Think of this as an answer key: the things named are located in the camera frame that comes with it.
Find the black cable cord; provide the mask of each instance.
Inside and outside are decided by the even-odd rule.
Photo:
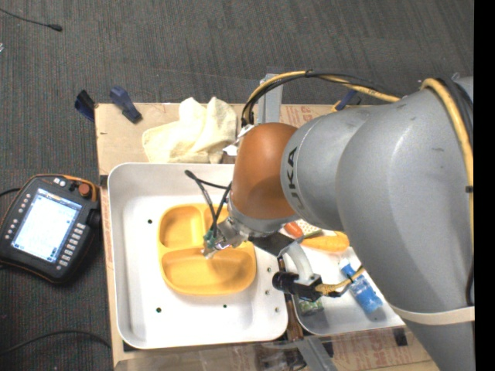
[[[215,237],[215,238],[217,237],[218,220],[220,218],[220,214],[222,213],[222,209],[223,209],[225,203],[227,202],[227,197],[229,196],[231,186],[232,186],[232,182],[230,182],[229,185],[225,188],[222,199],[220,200],[220,205],[218,206],[217,214],[215,215],[215,221],[216,221],[215,225],[213,225],[213,223],[211,223],[210,229],[213,231],[213,237]]]
[[[465,90],[454,81],[448,78],[437,78],[437,81],[443,84],[452,96],[452,99],[457,106],[457,110],[459,111],[459,115],[463,120],[464,127],[466,128],[469,145],[471,146],[471,150],[474,151],[474,129],[473,119],[471,117],[474,112],[473,102]]]
[[[186,173],[187,177],[190,177],[192,180],[196,182],[198,187],[200,187],[201,192],[203,193],[204,199],[207,201],[207,205],[210,208],[211,212],[211,218],[213,219],[213,225],[217,226],[217,218],[216,218],[216,213],[215,209],[213,207],[213,203],[211,202],[210,195],[208,194],[208,191],[203,187],[203,183],[201,180],[199,180],[194,173],[192,173],[190,170],[185,170],[184,173]]]
[[[14,191],[19,191],[20,189],[7,189],[3,192],[0,192],[0,196],[4,196],[4,195],[7,195],[9,194],[10,192],[14,192]]]
[[[56,25],[53,23],[42,23],[42,22],[33,21],[32,19],[23,18],[22,16],[18,16],[16,14],[13,14],[12,12],[6,11],[4,9],[0,9],[0,11],[4,12],[5,14],[13,16],[14,18],[21,19],[22,21],[35,23],[35,24],[41,25],[41,26],[46,26],[48,28],[56,30],[57,32],[62,32],[62,30],[63,30],[62,26],[60,26],[60,25]]]
[[[191,179],[195,179],[195,180],[198,180],[199,182],[203,183],[203,184],[206,184],[207,186],[211,186],[211,187],[216,187],[218,189],[227,189],[227,187],[225,185],[219,185],[219,184],[215,184],[213,182],[207,182],[206,180],[202,180],[200,179],[199,177],[197,176],[190,176],[188,173],[186,173]]]
[[[471,261],[471,267],[469,269],[468,285],[466,287],[466,302],[468,306],[474,306],[474,301],[473,298],[471,297],[473,284],[474,284],[474,255],[473,255],[473,260]]]
[[[19,343],[17,345],[11,346],[8,349],[4,349],[4,350],[0,351],[0,356],[6,355],[7,353],[10,353],[10,352],[13,352],[14,350],[17,350],[19,348],[22,348],[23,346],[28,345],[31,342],[35,342],[35,341],[37,341],[39,339],[43,339],[43,338],[49,337],[51,335],[58,335],[58,334],[83,334],[83,335],[88,335],[88,336],[96,339],[97,341],[103,343],[105,346],[107,346],[108,348],[111,349],[110,343],[108,343],[107,341],[105,341],[99,335],[94,334],[93,332],[88,332],[88,331],[83,331],[83,330],[76,330],[76,329],[68,329],[68,330],[59,330],[59,331],[55,331],[55,332],[48,332],[46,334],[39,335],[39,336],[37,336],[37,337],[35,337],[33,339],[29,339],[27,341],[21,342],[21,343]]]
[[[276,87],[279,87],[280,85],[282,85],[284,83],[287,83],[289,81],[304,77],[304,78],[319,78],[321,80],[329,81],[331,83],[337,83],[337,84],[342,84],[342,85],[345,84],[345,83],[341,83],[339,81],[335,81],[333,79],[326,78],[325,76],[334,76],[334,77],[343,78],[343,79],[346,79],[349,81],[348,85],[366,87],[370,90],[378,91],[378,87],[380,87],[377,84],[375,84],[369,80],[366,80],[364,78],[357,77],[357,76],[354,76],[354,75],[348,74],[348,73],[331,73],[331,72],[326,72],[324,70],[307,70],[303,74],[299,73],[299,74],[295,74],[294,76],[281,78],[280,80],[277,80],[274,83],[271,83],[266,88],[259,90],[257,94],[253,95],[250,98],[250,100],[244,105],[244,107],[242,109],[242,115],[241,116],[242,116],[243,126],[245,126],[247,123],[249,123],[249,124],[254,123],[253,108],[254,108],[254,105],[256,104],[256,102],[258,102],[259,99],[261,97],[263,97],[266,93],[268,93],[269,91],[273,90]],[[384,90],[384,92],[386,92],[390,95],[393,95],[393,93],[390,93],[386,90]],[[245,114],[247,111],[248,111],[248,116],[247,116],[247,120],[246,120]]]
[[[307,364],[306,364],[306,363],[301,364],[301,366],[300,366],[299,368],[297,368],[297,369],[296,369],[296,368],[292,368],[292,371],[301,371],[301,370],[302,370],[302,369],[304,369],[304,367],[306,367],[306,366],[307,366]]]

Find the blue bottle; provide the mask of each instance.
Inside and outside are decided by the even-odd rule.
[[[352,277],[356,273],[346,258],[339,262],[339,266],[346,277]],[[349,290],[365,313],[372,313],[384,304],[363,274],[356,277],[354,282],[350,284]]]

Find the yellow plate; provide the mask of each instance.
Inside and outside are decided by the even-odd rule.
[[[223,209],[219,222],[227,214]],[[162,214],[158,231],[160,271],[174,291],[195,295],[230,294],[244,290],[254,280],[256,254],[250,242],[221,250],[210,259],[203,256],[203,235],[211,222],[210,209],[203,203],[174,206]]]

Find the white tray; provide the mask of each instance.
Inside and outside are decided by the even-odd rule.
[[[360,261],[352,247],[348,247],[342,254],[324,253],[304,246],[302,246],[302,249],[308,256],[313,273],[321,275],[323,283],[337,284],[346,279],[339,269],[339,261],[343,257],[349,260],[354,270],[357,270],[360,266]],[[284,261],[288,271],[297,271],[290,257],[285,255]],[[376,328],[404,326],[404,322],[388,305],[370,275],[366,271],[363,275],[368,279],[377,296],[383,301],[384,305],[382,307],[367,315],[350,291],[338,298],[321,297],[323,310],[314,315],[304,316],[300,309],[296,307],[297,317],[302,327],[314,335],[338,335]]]
[[[183,172],[226,186],[233,165],[125,163],[108,176],[118,329],[138,349],[270,341],[287,328],[284,295],[271,285],[275,257],[255,249],[257,273],[245,290],[218,296],[179,294],[160,272],[157,229],[171,206],[204,203]],[[214,203],[223,190],[206,186]]]

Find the white cloth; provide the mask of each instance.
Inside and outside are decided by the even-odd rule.
[[[179,105],[179,120],[145,131],[142,145],[150,162],[217,164],[236,132],[232,106],[212,97],[205,108],[190,97]]]

